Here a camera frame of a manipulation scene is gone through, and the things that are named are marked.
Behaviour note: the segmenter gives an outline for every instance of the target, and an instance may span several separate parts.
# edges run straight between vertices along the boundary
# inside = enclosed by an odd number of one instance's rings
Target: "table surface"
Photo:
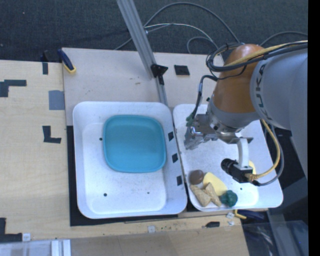
[[[122,51],[119,53],[132,54],[132,52]],[[169,64],[164,63],[169,56],[175,60],[174,64],[188,65],[186,54],[155,53],[157,60],[163,60],[158,64],[164,66]],[[196,60],[195,62],[201,62],[206,56],[197,55],[189,58]],[[138,69],[139,66],[142,66],[142,63],[137,64],[135,69]],[[25,87],[10,86],[8,97],[0,97],[0,169],[2,174],[0,217],[6,218],[7,234],[30,233],[32,240],[93,238],[145,234],[150,226],[154,226],[156,232],[196,230],[209,222],[217,221],[220,222],[221,227],[230,229],[230,232],[232,234],[234,232],[238,239],[241,238],[243,248],[246,250],[242,229],[235,228],[241,225],[240,219],[233,218],[235,226],[230,226],[228,223],[230,219],[226,218],[228,212],[223,211],[219,213],[182,212],[178,218],[71,227],[66,126],[72,125],[70,123],[72,119],[68,118],[68,114],[73,104],[76,101],[83,101],[83,98],[68,100],[70,93],[64,86],[66,83],[64,73],[65,70],[61,63],[48,63],[48,74],[43,74],[41,62],[0,60],[0,82],[26,80],[27,83]],[[129,83],[136,87],[142,84],[148,86],[143,73],[139,70],[138,74],[141,76],[132,77]],[[81,65],[79,65],[76,75],[80,76],[80,79],[81,74]],[[172,108],[183,101],[193,103],[196,100],[198,82],[202,75],[204,74],[201,72],[194,73],[191,70],[189,79],[179,77],[184,82],[181,85],[184,86],[183,88],[174,86],[169,88],[168,86],[169,107]],[[92,76],[90,79],[95,81],[97,78]],[[170,75],[164,76],[164,81],[166,85],[170,84],[168,83]],[[204,87],[204,94],[210,95],[213,91],[212,85]],[[182,93],[178,93],[184,90],[189,96],[183,97]],[[49,108],[50,91],[65,93],[65,110]],[[154,93],[152,95],[150,101],[158,101]],[[113,96],[107,95],[104,100],[110,100],[108,97]],[[141,100],[141,98],[134,98],[133,95],[132,98],[133,101]],[[123,101],[124,99],[115,97],[115,101],[118,100]],[[61,142],[44,142],[43,126],[50,126],[51,137],[61,138]]]

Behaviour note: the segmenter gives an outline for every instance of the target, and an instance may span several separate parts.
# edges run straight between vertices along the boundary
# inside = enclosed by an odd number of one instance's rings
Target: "black connector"
[[[253,169],[250,166],[248,166],[247,169],[240,170],[239,168],[237,168],[235,166],[237,164],[238,164],[238,162],[236,160],[231,160],[231,159],[226,158],[221,162],[221,168],[227,174],[231,175],[235,181],[237,181],[239,183],[249,182],[248,178],[245,176],[245,174],[252,174]]]

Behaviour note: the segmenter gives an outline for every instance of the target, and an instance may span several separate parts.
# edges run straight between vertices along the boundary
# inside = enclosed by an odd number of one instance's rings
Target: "teal toy broccoli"
[[[227,192],[222,194],[219,198],[221,203],[228,205],[229,207],[234,206],[238,201],[237,194],[234,193],[232,190],[228,190]]]

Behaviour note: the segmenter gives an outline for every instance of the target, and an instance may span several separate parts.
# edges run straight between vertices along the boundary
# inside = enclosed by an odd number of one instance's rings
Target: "blue and yellow clamp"
[[[76,72],[76,67],[71,63],[70,59],[66,55],[66,53],[62,49],[58,49],[58,55],[62,59],[62,62],[64,63],[64,68],[70,73],[73,74]]]

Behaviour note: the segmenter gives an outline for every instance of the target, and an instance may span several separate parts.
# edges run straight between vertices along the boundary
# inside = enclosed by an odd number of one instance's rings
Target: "black bracket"
[[[163,74],[167,70],[168,70],[167,66],[161,66],[161,65],[158,65],[158,64],[152,64],[151,65],[151,71],[152,71],[153,76],[155,78],[158,77],[160,85],[163,85],[163,86],[165,85]]]

